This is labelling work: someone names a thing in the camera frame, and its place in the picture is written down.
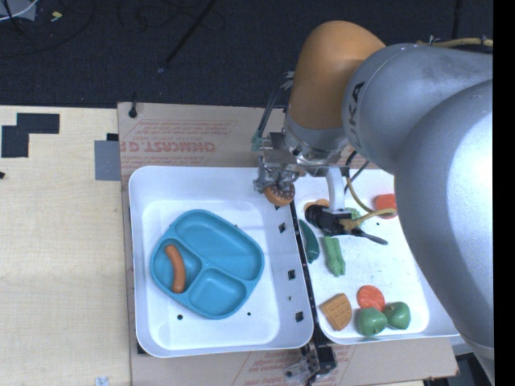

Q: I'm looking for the orange red block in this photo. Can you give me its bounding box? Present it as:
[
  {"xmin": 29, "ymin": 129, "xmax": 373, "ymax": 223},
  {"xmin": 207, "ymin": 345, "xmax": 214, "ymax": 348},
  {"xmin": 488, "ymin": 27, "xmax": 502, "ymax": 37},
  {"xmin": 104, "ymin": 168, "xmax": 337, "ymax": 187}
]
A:
[{"xmin": 373, "ymin": 193, "xmax": 398, "ymax": 220}]

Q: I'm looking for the dark green chili pepper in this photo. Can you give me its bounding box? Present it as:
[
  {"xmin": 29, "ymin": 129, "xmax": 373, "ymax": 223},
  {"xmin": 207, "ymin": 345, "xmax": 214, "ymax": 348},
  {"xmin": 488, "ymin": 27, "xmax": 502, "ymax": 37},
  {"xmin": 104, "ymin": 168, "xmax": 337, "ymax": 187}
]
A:
[{"xmin": 298, "ymin": 218, "xmax": 321, "ymax": 265}]

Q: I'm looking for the tan waffle wedge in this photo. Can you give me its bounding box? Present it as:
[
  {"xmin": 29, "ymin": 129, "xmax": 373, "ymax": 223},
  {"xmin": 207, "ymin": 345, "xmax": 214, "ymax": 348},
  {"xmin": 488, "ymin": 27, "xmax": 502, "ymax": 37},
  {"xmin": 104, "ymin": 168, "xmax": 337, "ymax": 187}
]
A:
[{"xmin": 319, "ymin": 293, "xmax": 353, "ymax": 332}]

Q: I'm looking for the light green bean bundle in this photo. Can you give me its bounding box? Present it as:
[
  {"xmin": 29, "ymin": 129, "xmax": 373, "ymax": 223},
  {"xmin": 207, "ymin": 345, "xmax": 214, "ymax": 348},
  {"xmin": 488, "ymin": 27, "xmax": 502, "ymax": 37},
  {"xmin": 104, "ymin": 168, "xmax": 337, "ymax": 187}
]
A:
[{"xmin": 322, "ymin": 235, "xmax": 347, "ymax": 277}]

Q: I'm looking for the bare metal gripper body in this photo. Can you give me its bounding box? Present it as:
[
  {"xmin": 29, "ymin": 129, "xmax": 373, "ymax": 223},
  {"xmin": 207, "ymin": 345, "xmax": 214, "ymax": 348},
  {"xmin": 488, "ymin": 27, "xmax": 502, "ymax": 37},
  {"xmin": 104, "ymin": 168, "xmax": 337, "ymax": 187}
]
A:
[{"xmin": 258, "ymin": 132, "xmax": 351, "ymax": 178}]

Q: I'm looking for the orange sausage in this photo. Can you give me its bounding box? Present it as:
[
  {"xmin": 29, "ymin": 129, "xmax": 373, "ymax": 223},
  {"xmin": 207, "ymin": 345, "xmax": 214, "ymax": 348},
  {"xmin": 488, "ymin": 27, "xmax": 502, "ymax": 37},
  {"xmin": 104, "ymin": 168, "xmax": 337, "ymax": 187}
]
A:
[{"xmin": 164, "ymin": 244, "xmax": 187, "ymax": 294}]

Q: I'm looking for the brown cardboard board red print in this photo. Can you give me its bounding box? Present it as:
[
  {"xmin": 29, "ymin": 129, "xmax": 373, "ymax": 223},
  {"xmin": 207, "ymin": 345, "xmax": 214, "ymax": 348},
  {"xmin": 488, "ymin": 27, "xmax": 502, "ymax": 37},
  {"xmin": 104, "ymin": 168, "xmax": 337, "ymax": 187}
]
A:
[{"xmin": 116, "ymin": 101, "xmax": 460, "ymax": 386}]

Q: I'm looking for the blue divided plate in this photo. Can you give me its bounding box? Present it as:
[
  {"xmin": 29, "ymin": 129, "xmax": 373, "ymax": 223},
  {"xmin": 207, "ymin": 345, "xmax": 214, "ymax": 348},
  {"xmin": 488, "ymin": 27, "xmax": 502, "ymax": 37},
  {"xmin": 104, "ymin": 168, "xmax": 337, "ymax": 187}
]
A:
[{"xmin": 149, "ymin": 208, "xmax": 266, "ymax": 321}]

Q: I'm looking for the brown frosted doughnut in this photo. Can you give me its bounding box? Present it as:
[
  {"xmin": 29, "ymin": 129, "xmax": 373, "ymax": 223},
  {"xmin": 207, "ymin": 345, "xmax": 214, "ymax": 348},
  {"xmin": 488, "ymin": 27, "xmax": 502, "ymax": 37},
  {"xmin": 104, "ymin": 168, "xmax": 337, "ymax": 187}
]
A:
[{"xmin": 263, "ymin": 182, "xmax": 296, "ymax": 207}]

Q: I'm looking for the orange round slice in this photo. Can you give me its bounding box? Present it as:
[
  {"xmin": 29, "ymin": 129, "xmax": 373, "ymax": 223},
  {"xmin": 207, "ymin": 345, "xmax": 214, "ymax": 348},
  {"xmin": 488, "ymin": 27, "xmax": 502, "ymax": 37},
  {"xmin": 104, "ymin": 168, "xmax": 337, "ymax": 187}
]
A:
[{"xmin": 356, "ymin": 285, "xmax": 386, "ymax": 311}]

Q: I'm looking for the green apple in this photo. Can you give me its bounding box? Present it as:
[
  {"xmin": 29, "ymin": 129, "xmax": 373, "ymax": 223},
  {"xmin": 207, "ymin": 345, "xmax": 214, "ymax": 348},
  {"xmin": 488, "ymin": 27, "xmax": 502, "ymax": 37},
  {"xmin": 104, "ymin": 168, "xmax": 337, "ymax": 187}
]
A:
[
  {"xmin": 382, "ymin": 301, "xmax": 412, "ymax": 331},
  {"xmin": 356, "ymin": 306, "xmax": 389, "ymax": 337}
]

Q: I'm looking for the orange biscuit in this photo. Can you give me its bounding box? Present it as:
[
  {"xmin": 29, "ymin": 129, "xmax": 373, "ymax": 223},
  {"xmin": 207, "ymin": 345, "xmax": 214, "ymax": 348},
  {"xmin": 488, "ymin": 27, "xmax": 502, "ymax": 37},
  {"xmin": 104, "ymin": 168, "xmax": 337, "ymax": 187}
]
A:
[{"xmin": 303, "ymin": 198, "xmax": 332, "ymax": 213}]

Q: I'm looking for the white plastic tray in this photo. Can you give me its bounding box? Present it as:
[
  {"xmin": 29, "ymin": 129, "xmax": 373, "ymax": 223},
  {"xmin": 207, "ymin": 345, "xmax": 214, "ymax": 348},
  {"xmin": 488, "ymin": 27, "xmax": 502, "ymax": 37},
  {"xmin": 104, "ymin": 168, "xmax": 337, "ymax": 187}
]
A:
[
  {"xmin": 290, "ymin": 166, "xmax": 464, "ymax": 346},
  {"xmin": 127, "ymin": 165, "xmax": 315, "ymax": 359}
]

